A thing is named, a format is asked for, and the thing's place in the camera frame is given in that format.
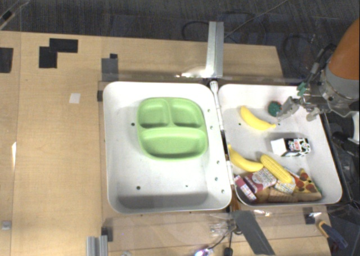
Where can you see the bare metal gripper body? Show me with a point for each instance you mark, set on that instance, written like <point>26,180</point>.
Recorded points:
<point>315,100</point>

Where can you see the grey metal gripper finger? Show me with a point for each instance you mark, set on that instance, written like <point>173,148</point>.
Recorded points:
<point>313,114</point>
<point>288,108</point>

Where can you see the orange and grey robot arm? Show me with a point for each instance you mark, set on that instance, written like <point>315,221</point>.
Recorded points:
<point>347,55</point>

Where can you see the green broccoli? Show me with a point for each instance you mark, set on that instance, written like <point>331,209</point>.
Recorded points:
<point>273,108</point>

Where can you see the yellow banana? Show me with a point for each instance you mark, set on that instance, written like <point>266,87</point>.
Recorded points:
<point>254,120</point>
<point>243,162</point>

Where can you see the white cow print carton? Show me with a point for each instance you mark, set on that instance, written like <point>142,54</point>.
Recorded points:
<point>292,147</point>

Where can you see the white plastic tray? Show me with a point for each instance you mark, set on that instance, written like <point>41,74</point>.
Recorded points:
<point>123,148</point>
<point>320,165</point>

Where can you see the yellow corn cob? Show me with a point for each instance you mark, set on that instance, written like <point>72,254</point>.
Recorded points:
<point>277,169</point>

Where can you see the pizza slice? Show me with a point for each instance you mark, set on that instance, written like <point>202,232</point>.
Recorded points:
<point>306,187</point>

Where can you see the pink and white packet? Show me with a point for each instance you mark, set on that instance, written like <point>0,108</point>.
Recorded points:
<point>261,179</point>

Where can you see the white and yellow packet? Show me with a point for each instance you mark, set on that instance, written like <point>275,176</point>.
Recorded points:
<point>284,187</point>

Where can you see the brown waffle biscuit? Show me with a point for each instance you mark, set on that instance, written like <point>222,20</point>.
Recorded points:
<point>281,196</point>

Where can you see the red and white carton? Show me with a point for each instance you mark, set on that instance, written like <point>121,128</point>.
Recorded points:
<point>244,188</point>

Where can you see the green divided plate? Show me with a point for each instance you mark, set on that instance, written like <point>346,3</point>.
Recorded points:
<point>171,139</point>

